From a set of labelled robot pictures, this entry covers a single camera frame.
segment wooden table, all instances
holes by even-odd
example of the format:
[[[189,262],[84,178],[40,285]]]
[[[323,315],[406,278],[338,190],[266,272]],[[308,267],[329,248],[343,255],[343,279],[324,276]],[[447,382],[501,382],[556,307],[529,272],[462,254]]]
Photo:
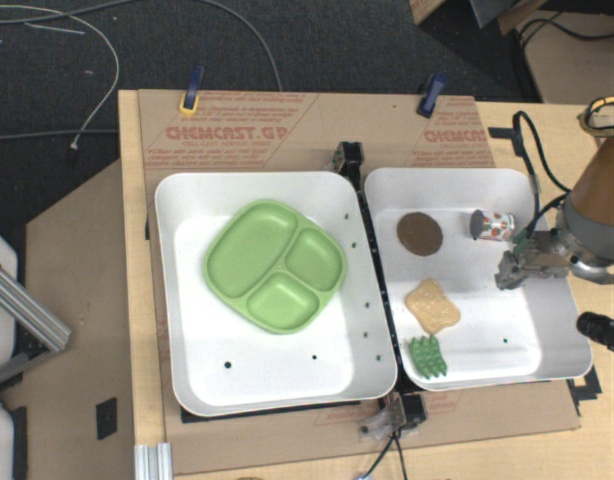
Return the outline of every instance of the wooden table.
[[[544,138],[550,166],[561,181],[572,186],[593,155],[596,144],[575,120],[579,106],[478,103],[485,127],[509,127],[511,116],[520,109],[534,119]],[[131,340],[131,368],[135,444],[154,446],[166,441],[163,419],[156,322],[152,295],[152,270],[145,241],[145,183],[140,139],[138,93],[119,93],[120,141],[127,256],[127,291]],[[513,156],[508,141],[488,138],[497,167],[525,172],[520,158]],[[527,139],[530,156],[539,165],[533,143]],[[543,180],[543,200],[557,195]],[[614,287],[600,287],[570,277],[579,310],[614,318]],[[405,450],[410,478],[438,479],[554,479],[614,478],[614,354],[593,344],[595,367],[603,393],[596,401],[581,404],[582,428],[571,432],[531,435],[451,446]],[[368,468],[375,455],[205,473],[185,478],[236,480],[352,479]],[[374,478],[401,478],[395,452],[387,454]]]

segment brown disc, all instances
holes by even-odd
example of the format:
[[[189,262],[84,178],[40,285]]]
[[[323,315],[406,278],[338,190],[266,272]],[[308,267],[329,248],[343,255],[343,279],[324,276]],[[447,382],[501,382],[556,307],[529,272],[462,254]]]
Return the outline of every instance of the brown disc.
[[[408,213],[398,221],[396,232],[400,243],[418,256],[434,254],[443,243],[440,226],[426,213]]]

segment black floor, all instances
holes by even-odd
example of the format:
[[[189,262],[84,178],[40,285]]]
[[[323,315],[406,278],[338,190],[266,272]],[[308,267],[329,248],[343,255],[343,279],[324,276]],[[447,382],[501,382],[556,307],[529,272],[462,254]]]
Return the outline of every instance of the black floor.
[[[0,0],[72,10],[112,0]],[[481,100],[534,101],[513,35],[480,30],[468,0],[448,0],[420,27],[408,0],[214,0],[246,17],[276,58],[286,91],[416,93],[445,71],[446,92]],[[543,8],[614,15],[614,0],[552,0]],[[2,11],[0,18],[27,17]],[[150,0],[81,16],[116,48],[123,89],[182,89],[193,64],[204,88],[276,90],[254,35],[223,10],[190,1]],[[103,41],[69,20],[75,35],[0,26],[0,135],[80,128],[114,76]],[[90,128],[116,128],[115,96]],[[6,238],[118,158],[117,137],[0,141],[0,233]]]

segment green plate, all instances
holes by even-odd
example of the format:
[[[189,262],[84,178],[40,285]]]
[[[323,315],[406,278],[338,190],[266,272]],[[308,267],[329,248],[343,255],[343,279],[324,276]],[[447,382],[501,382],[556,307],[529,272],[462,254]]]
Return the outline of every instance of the green plate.
[[[340,245],[289,206],[272,200],[241,209],[203,263],[209,287],[260,327],[307,327],[336,293],[347,264]]]

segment blue clamp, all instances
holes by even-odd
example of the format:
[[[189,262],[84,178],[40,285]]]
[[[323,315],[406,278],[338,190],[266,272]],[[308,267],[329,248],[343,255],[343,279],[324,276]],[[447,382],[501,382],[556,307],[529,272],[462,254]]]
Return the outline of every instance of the blue clamp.
[[[203,82],[203,76],[205,75],[205,66],[202,64],[196,64],[191,70],[191,76],[189,77],[189,87],[187,92],[183,94],[180,99],[180,105],[178,109],[182,114],[193,115],[198,109],[198,100],[200,100],[200,85]]]
[[[436,106],[436,98],[447,85],[447,75],[445,73],[434,73],[429,77],[425,86],[425,97],[418,105],[417,112],[426,118],[430,118]]]

